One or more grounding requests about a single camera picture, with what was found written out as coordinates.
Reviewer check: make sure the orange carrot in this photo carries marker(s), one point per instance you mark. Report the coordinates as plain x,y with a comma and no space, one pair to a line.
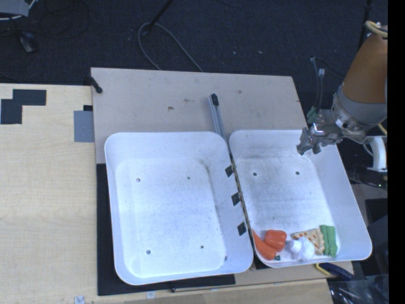
262,248

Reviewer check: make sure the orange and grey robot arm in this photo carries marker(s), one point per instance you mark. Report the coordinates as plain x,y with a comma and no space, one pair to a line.
364,71

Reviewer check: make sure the pale wood board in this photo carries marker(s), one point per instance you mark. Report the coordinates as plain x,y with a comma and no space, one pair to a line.
164,103

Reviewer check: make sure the orange bell pepper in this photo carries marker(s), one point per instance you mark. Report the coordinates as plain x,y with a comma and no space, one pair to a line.
276,238

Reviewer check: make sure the white lumpy toy food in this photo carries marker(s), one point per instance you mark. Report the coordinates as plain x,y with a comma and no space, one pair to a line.
307,249

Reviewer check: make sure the pizza slice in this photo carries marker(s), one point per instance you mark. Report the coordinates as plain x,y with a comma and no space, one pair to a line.
311,236

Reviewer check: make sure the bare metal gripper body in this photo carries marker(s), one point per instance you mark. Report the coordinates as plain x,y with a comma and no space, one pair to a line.
329,131

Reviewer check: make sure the black cylinder on white bracket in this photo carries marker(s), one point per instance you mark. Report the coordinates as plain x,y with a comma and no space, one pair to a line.
379,154

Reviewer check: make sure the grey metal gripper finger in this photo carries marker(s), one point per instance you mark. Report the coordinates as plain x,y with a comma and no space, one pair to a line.
302,149
316,150

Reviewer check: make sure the white plastic tray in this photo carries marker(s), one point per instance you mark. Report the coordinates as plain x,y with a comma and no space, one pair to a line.
171,214
284,195

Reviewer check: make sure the green asparagus bunch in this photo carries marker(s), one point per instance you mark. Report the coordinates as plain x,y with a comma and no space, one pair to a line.
329,239

